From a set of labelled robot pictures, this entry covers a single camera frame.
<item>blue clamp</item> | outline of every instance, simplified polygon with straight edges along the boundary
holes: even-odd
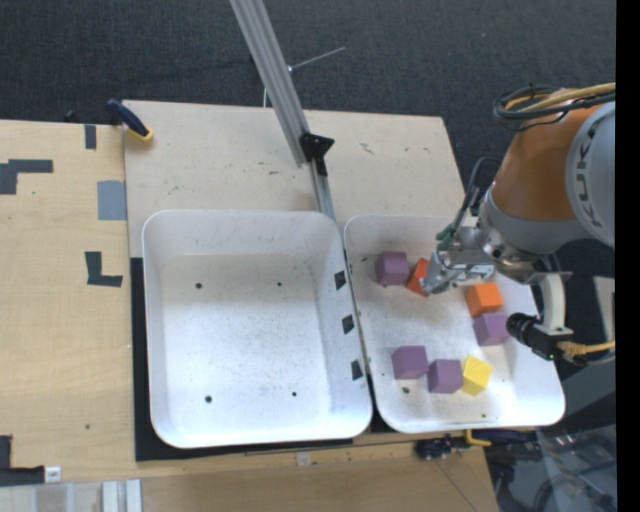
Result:
[[[129,133],[137,137],[143,142],[148,142],[153,137],[153,130],[145,126],[142,121],[131,110],[125,107],[122,103],[113,98],[107,101],[105,105],[107,112],[113,117],[119,119],[121,122],[129,127]]]

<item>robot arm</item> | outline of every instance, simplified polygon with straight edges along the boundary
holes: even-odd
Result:
[[[545,318],[517,313],[507,327],[546,359],[563,355],[559,347],[572,340],[564,326],[567,273],[538,272],[534,264],[573,240],[592,238],[615,248],[615,84],[594,89],[526,89],[496,102],[503,109],[499,117],[524,122],[482,198],[475,225],[463,225],[478,195],[473,181],[482,162],[476,165],[421,283],[425,293],[438,294],[497,271],[540,286]],[[508,110],[531,99],[528,107]]]

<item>yellow cube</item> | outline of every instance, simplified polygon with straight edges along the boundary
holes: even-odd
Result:
[[[464,384],[460,389],[471,396],[476,396],[487,387],[491,370],[493,370],[493,367],[489,363],[472,355],[467,356],[462,362],[462,379]]]

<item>yellow cable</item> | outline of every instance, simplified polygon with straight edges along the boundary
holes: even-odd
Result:
[[[595,94],[604,94],[608,92],[613,92],[615,90],[616,90],[615,82],[611,82],[608,84],[594,85],[592,87],[584,87],[582,89],[573,89],[564,94],[559,94],[558,96],[554,96],[553,98],[547,98],[546,100],[539,101],[534,105],[529,105],[528,107],[524,107],[518,112],[530,112],[532,110],[541,110],[551,105],[557,105],[558,103],[562,103],[564,101],[583,98],[585,96],[593,96]]]
[[[558,348],[570,356],[583,356],[585,354],[590,354],[591,352],[609,350],[611,348],[615,348],[615,346],[616,340],[599,343],[597,345],[583,345],[573,341],[561,341],[558,343]]]
[[[486,439],[476,439],[473,437],[473,432],[468,428],[464,431],[464,440],[468,445],[472,446],[491,446],[491,441],[487,441]]]
[[[533,100],[535,98],[546,98],[547,96],[549,96],[549,93],[545,92],[545,93],[540,93],[540,94],[533,94],[531,96],[523,96],[522,98],[514,98],[504,106],[504,109],[505,110],[510,110],[514,105],[517,105],[518,103],[522,103],[522,102],[525,102],[525,101],[531,101],[531,100]]]

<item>metal rod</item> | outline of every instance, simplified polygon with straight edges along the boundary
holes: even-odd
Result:
[[[262,0],[230,1],[289,148],[300,167],[307,163],[300,139],[305,133],[310,133],[309,125],[267,10]],[[318,174],[315,162],[310,168],[318,209],[335,220],[327,177]]]

